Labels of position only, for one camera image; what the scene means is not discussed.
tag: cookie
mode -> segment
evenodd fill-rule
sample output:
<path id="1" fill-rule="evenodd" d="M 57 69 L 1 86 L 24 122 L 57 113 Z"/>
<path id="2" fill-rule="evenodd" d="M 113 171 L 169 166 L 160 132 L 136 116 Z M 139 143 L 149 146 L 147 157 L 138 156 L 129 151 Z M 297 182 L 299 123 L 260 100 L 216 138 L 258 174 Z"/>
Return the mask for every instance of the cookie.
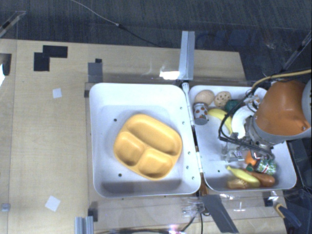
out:
<path id="1" fill-rule="evenodd" d="M 230 99 L 232 99 L 230 92 L 222 91 L 215 96 L 214 104 L 217 107 L 224 107 Z"/>
<path id="2" fill-rule="evenodd" d="M 203 90 L 195 96 L 194 103 L 203 102 L 209 106 L 214 100 L 215 94 L 211 90 Z"/>

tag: yellow cable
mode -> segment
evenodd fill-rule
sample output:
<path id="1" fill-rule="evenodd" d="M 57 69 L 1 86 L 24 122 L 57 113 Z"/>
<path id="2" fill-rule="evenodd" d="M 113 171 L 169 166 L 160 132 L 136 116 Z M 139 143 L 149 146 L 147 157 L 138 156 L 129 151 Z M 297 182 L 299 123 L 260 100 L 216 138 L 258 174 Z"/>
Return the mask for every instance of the yellow cable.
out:
<path id="1" fill-rule="evenodd" d="M 300 75 L 305 75 L 305 74 L 308 74 L 308 73 L 311 73 L 311 69 L 308 69 L 308 70 L 304 70 L 304 71 L 300 71 L 300 72 L 292 72 L 292 73 L 287 73 L 287 74 L 279 74 L 279 75 L 272 75 L 272 76 L 269 76 L 269 77 L 264 77 L 258 81 L 256 81 L 254 84 L 253 84 L 253 87 L 252 89 L 254 89 L 259 83 L 265 81 L 265 80 L 268 80 L 268 79 L 274 79 L 274 78 L 281 78 L 281 77 L 289 77 L 289 76 L 300 76 Z"/>

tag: yellow banana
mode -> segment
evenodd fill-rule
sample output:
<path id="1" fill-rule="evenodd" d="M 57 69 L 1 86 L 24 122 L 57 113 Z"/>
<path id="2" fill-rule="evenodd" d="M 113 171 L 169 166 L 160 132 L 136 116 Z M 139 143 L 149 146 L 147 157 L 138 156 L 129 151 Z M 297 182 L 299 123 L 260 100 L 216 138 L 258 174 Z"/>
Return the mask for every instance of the yellow banana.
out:
<path id="1" fill-rule="evenodd" d="M 230 170 L 236 177 L 246 181 L 252 187 L 260 187 L 260 181 L 256 177 L 248 174 L 247 172 L 243 171 L 242 169 L 232 168 L 231 166 L 227 166 L 228 170 Z"/>
<path id="2" fill-rule="evenodd" d="M 218 108 L 213 108 L 210 109 L 208 111 L 208 114 L 213 116 L 213 117 L 217 117 L 220 120 L 223 120 L 223 118 L 225 117 L 225 115 L 227 114 L 227 112 L 218 109 Z M 232 134 L 232 117 L 229 116 L 226 121 L 225 121 L 225 126 L 227 127 L 227 129 L 229 130 L 230 135 Z"/>

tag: sticky note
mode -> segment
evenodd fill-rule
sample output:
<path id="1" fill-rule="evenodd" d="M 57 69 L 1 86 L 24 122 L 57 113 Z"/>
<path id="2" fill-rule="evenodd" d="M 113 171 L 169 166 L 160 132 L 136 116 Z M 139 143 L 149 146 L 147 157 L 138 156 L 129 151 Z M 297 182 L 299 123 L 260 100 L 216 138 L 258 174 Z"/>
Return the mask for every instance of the sticky note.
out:
<path id="1" fill-rule="evenodd" d="M 61 89 L 60 88 L 53 89 L 53 98 L 56 99 L 60 97 L 62 97 Z"/>
<path id="2" fill-rule="evenodd" d="M 49 210 L 56 212 L 60 204 L 60 200 L 56 197 L 50 196 L 48 201 L 45 204 L 45 207 Z"/>

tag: orange plate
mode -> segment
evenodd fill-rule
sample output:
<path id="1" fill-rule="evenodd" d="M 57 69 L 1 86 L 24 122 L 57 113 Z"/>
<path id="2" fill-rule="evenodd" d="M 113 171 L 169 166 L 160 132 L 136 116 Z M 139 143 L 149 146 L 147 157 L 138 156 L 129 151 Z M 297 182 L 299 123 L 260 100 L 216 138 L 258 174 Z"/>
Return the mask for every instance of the orange plate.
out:
<path id="1" fill-rule="evenodd" d="M 148 115 L 137 114 L 123 125 L 114 143 L 120 163 L 150 180 L 164 178 L 182 151 L 180 135 Z"/>

